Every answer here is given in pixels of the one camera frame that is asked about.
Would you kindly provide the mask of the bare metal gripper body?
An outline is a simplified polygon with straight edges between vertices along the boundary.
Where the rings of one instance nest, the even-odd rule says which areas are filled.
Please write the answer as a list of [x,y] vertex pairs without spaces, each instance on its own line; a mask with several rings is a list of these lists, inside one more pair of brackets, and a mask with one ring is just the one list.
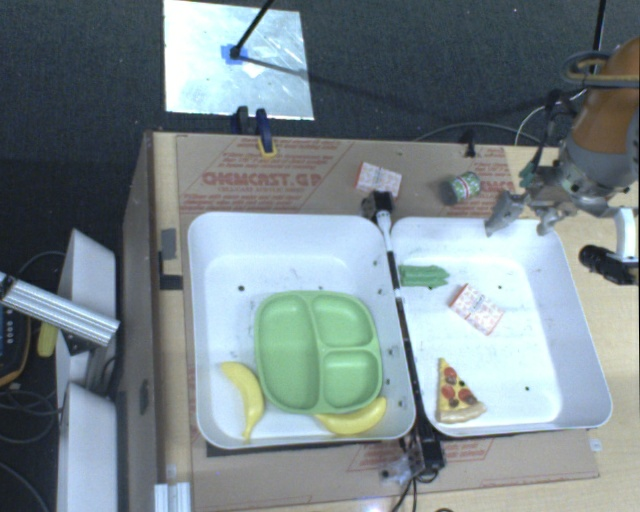
[[605,186],[575,166],[543,166],[525,189],[530,208],[540,218],[565,218],[579,211],[607,218],[617,211],[609,202],[617,194],[626,194],[630,185]]

